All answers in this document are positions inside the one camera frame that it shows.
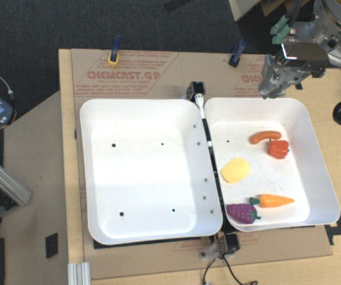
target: toy fruit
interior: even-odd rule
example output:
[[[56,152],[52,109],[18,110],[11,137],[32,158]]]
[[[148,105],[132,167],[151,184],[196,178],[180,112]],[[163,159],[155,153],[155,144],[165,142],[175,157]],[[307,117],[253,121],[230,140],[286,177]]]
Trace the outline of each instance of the toy fruit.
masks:
[[[227,213],[234,220],[243,224],[253,224],[261,217],[257,216],[257,210],[250,204],[230,204],[226,206]]]
[[[250,138],[250,143],[255,145],[261,140],[279,140],[281,138],[281,133],[277,131],[262,131],[254,134]]]
[[[251,197],[249,199],[251,205],[259,205],[262,208],[275,208],[292,202],[294,202],[293,198],[273,194],[262,194],[259,198]]]
[[[289,152],[289,143],[286,140],[272,140],[267,153],[276,159],[284,159]]]
[[[244,179],[250,170],[245,159],[232,159],[221,170],[224,179],[229,183],[237,183]]]

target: blue clamp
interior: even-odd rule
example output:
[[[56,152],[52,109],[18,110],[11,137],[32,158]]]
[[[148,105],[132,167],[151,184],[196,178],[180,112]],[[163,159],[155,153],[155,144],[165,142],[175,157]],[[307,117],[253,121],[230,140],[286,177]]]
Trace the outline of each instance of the blue clamp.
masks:
[[[246,47],[247,47],[247,42],[243,39],[240,39],[238,45],[236,46],[235,53],[232,54],[228,64],[236,68],[240,61],[240,55],[242,54],[243,50]]]
[[[119,61],[119,53],[117,51],[119,50],[119,46],[120,46],[120,38],[121,38],[121,35],[116,35],[115,39],[113,40],[112,50],[108,58],[109,65],[111,66],[117,65]]]

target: green connector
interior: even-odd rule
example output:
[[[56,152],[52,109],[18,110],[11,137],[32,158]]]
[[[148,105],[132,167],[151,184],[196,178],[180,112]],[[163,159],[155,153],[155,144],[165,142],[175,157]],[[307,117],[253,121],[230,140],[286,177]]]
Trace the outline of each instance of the green connector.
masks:
[[[289,19],[285,18],[285,15],[281,17],[281,19],[270,29],[271,35],[278,34],[282,28],[288,23]]]
[[[274,45],[280,45],[285,41],[286,36],[290,33],[291,27],[289,26],[284,26],[282,30],[273,37],[272,43]]]

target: black fabric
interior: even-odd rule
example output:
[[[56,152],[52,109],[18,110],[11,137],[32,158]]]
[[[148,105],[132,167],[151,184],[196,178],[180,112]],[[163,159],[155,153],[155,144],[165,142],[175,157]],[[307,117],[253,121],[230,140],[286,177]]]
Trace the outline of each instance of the black fabric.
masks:
[[[256,6],[236,23],[228,0],[0,0],[0,76],[21,117],[59,90],[60,48],[106,49],[121,34],[121,49],[229,53],[244,39],[244,53],[273,53],[284,13]]]

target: orange carrot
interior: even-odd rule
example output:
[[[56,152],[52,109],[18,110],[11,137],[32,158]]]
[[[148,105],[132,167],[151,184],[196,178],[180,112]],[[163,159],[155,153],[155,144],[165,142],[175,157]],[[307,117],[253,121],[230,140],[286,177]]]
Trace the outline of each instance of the orange carrot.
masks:
[[[271,140],[279,140],[281,138],[281,133],[277,131],[262,131],[254,134],[250,138],[250,143],[255,145],[259,143],[261,140],[271,139]]]
[[[274,208],[283,205],[291,204],[294,199],[289,197],[282,197],[280,195],[263,194],[259,198],[251,197],[249,203],[251,205],[259,205],[262,208]]]

